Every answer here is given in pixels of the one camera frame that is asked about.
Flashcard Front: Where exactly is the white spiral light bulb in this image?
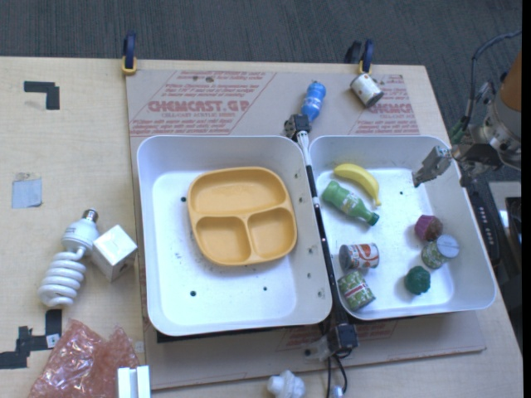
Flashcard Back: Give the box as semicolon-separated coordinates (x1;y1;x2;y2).
37;208;101;309

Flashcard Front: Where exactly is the pink bubble wrap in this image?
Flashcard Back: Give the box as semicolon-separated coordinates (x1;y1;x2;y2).
27;318;143;398

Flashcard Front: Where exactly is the green broccoli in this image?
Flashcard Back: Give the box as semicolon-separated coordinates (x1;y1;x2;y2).
403;265;432;296

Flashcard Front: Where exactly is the yellow banana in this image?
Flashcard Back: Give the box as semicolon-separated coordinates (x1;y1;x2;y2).
333;163;382;207

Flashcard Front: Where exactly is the yellow divided plate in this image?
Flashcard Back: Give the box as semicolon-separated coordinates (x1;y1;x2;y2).
187;166;299;267

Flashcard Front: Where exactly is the white lumpy plastic object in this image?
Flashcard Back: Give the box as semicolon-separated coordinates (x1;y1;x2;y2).
265;369;306;398

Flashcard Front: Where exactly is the white rectangular block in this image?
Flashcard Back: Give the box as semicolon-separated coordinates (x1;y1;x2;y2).
116;364;152;398

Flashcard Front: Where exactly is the white can with orange dots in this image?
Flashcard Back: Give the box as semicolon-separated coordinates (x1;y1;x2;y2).
349;72;385;109

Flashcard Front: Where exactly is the green can with white lid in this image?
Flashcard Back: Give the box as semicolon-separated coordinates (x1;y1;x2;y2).
421;234;460;270

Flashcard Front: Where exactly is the blue bottle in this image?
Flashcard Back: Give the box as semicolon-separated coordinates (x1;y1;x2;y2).
300;80;328;123

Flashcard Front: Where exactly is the white cube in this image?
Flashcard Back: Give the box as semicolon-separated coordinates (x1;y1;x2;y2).
91;224;139;283

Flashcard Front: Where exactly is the brown cardboard board red print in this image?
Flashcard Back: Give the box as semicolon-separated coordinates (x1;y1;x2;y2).
125;62;487;391

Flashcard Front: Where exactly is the black block with thin wires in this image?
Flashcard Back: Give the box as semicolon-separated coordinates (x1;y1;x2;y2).
327;323;359;358
284;114;312;141

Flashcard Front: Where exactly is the thin black and white rod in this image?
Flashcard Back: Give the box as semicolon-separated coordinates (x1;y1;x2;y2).
296;129;353;328

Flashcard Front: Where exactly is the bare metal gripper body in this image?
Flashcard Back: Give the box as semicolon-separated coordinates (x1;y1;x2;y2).
451;124;523;174

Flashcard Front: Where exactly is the green bottle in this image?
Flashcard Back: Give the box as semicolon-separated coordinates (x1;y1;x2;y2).
321;180;381;227

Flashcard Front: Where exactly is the red and white can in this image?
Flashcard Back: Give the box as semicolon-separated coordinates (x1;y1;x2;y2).
338;242;381;273

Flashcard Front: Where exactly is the green and red can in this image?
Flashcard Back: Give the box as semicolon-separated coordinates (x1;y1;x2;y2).
336;269;377;312

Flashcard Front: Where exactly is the white plastic tray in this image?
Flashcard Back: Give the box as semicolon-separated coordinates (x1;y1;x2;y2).
309;134;498;321
136;134;334;337

